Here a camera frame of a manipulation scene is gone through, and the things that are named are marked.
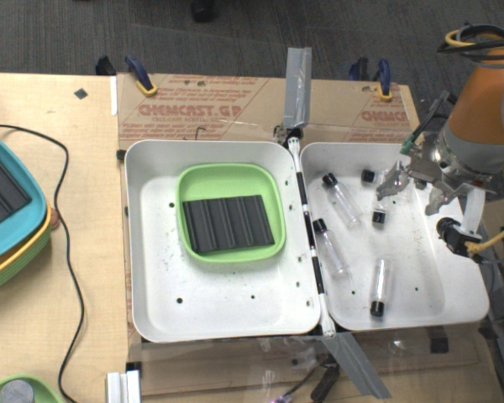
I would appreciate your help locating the black ribbed rack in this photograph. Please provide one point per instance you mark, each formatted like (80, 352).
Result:
(0, 189)
(228, 223)

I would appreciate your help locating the black chair caster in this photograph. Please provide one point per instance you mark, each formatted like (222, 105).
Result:
(203, 9)

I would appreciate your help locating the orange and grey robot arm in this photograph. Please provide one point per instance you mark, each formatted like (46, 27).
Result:
(479, 99)

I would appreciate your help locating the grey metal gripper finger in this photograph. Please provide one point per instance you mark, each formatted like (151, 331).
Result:
(391, 185)
(437, 202)

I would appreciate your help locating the thin black and white rod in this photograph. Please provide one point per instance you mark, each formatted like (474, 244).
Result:
(318, 269)

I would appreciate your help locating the black cylinder on white bracket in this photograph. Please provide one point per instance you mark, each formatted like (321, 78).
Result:
(455, 234)

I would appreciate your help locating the green plate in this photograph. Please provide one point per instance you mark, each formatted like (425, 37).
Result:
(25, 276)
(229, 181)
(44, 386)

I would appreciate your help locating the brown cardboard board, red print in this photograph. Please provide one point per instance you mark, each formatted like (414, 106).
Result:
(243, 107)

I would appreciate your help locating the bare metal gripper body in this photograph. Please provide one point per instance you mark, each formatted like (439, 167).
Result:
(439, 170)

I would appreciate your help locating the grey cylinder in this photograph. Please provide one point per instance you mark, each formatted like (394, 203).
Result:
(17, 392)

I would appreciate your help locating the yellow plate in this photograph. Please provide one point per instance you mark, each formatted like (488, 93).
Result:
(25, 258)

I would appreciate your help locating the white plastic tray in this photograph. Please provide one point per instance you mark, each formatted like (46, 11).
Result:
(218, 296)
(411, 267)

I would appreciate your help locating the blue plate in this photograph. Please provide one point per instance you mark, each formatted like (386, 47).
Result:
(8, 158)

